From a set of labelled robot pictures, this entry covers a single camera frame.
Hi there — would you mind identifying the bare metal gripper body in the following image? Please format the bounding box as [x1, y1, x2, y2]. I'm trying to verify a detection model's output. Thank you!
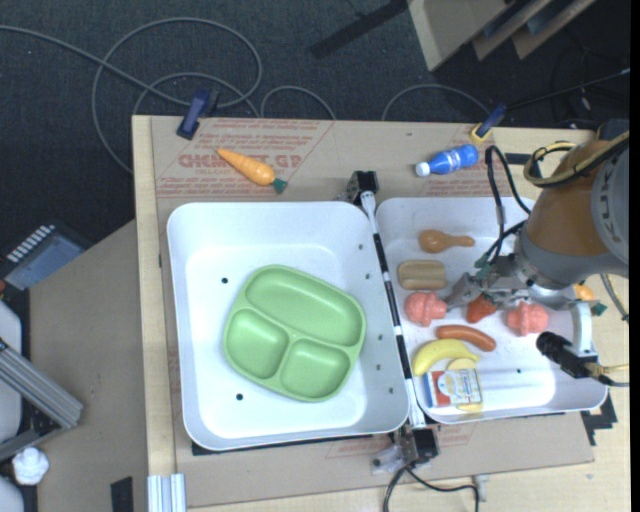
[471, 253, 574, 310]

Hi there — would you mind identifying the red strawberry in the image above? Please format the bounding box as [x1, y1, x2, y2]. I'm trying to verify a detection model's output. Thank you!
[466, 293, 500, 325]

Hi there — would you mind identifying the pink toy ice cream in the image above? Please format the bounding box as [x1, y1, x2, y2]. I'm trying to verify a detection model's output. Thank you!
[404, 291, 449, 328]
[505, 299, 550, 338]

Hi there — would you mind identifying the tan hot dog bun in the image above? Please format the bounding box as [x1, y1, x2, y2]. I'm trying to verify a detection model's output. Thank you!
[397, 259, 448, 292]

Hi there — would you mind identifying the brown sausage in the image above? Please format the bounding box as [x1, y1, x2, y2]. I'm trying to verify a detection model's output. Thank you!
[435, 324, 498, 353]

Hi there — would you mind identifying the orange toy drumstick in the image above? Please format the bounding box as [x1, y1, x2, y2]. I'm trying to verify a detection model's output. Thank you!
[418, 228, 476, 255]

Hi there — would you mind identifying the yellow banana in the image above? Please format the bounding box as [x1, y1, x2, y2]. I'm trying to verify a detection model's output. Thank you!
[411, 338, 481, 378]

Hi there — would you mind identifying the thin black and white rod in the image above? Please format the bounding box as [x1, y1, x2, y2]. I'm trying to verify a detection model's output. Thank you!
[360, 192, 427, 429]

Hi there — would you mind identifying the orange carrot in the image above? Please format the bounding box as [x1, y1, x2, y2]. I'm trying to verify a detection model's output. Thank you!
[216, 147, 289, 195]
[573, 283, 609, 317]

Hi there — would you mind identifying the white and orange carton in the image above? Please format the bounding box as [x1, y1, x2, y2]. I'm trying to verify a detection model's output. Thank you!
[422, 368, 484, 409]

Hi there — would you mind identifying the white plastic tray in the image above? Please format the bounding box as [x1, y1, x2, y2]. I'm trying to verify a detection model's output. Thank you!
[166, 200, 412, 452]
[374, 195, 610, 425]

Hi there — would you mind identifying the blue bottle white cap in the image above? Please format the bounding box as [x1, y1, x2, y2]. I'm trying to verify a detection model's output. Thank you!
[414, 143, 480, 178]

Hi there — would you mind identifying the green divided plate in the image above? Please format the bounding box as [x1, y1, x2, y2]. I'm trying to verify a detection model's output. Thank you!
[222, 263, 368, 404]

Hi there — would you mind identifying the brown cardboard board red print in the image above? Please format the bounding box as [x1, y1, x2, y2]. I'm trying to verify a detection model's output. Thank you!
[149, 115, 596, 509]

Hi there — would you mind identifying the black cylinder on white bracket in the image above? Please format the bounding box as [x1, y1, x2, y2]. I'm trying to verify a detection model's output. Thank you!
[535, 299, 601, 380]

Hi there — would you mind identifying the black block with thin wires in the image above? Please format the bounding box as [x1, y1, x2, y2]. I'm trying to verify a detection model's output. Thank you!
[372, 427, 441, 472]
[343, 169, 380, 204]

